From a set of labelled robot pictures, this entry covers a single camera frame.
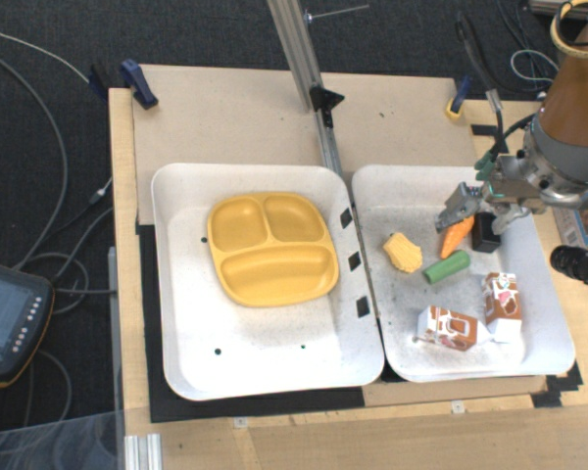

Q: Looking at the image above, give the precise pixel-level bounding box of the yellow divided plate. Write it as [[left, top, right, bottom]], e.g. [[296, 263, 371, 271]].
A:
[[206, 191, 341, 309]]

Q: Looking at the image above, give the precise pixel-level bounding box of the white plastic tray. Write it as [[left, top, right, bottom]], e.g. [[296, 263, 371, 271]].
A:
[[350, 164, 577, 384], [150, 162, 387, 402]]

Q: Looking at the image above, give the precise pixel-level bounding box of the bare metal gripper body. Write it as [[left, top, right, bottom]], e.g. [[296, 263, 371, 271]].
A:
[[481, 150, 588, 213]]

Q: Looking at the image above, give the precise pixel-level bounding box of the brown and white carton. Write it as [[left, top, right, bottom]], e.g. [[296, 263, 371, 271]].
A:
[[416, 305, 494, 353], [480, 271, 523, 345]]

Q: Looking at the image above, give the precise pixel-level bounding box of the orange toy carrot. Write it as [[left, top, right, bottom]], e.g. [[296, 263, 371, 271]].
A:
[[438, 214, 476, 260]]

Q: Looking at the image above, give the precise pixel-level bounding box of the yellow toy corn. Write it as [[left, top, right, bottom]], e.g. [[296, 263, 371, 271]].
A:
[[381, 232, 424, 275]]

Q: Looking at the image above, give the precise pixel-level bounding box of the black cube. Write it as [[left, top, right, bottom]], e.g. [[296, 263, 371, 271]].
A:
[[470, 211, 504, 255]]

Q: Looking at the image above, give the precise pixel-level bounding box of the green toy cucumber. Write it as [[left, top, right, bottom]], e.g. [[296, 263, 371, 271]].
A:
[[421, 249, 472, 286]]

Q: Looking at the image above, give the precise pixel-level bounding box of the brown cardboard board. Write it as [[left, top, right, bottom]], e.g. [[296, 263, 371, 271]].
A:
[[131, 63, 550, 408]]

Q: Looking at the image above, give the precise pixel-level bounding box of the blue and white packet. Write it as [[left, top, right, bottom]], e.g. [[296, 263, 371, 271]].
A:
[[551, 188, 588, 254]]

